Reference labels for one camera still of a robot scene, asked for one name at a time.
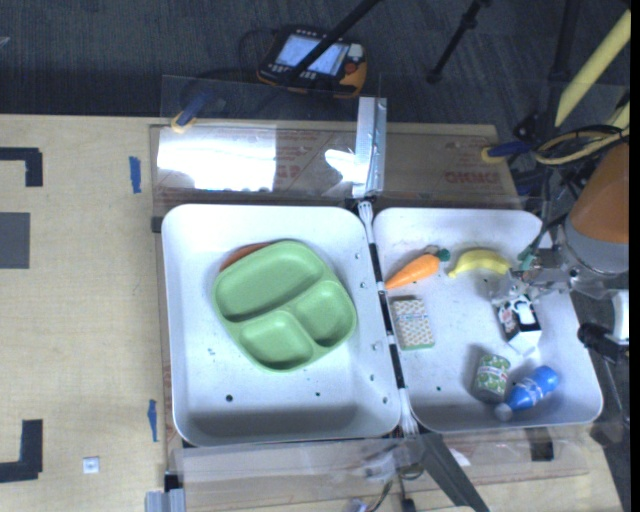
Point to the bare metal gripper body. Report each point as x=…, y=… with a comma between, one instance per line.
x=552, y=277

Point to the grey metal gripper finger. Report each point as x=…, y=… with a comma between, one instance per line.
x=534, y=294
x=515, y=282

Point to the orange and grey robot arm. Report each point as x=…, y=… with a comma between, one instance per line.
x=602, y=210

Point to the black and white milk carton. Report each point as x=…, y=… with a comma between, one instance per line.
x=520, y=325

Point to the yellow banana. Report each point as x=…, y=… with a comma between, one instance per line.
x=480, y=262

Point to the white plastic tray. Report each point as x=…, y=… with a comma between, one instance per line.
x=200, y=320
x=460, y=320

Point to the green and white can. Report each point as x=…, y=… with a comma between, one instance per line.
x=491, y=379

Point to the blue and white bottle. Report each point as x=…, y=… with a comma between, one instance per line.
x=530, y=392

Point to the orange carrot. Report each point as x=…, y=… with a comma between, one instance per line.
x=412, y=271

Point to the patterned green-edged carton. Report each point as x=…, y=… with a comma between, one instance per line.
x=413, y=324

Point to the green divided plate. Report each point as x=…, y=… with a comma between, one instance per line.
x=280, y=305

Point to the orange flat plate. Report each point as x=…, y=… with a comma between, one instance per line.
x=239, y=254

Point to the black cylinder on white bracket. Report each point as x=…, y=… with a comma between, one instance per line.
x=607, y=330

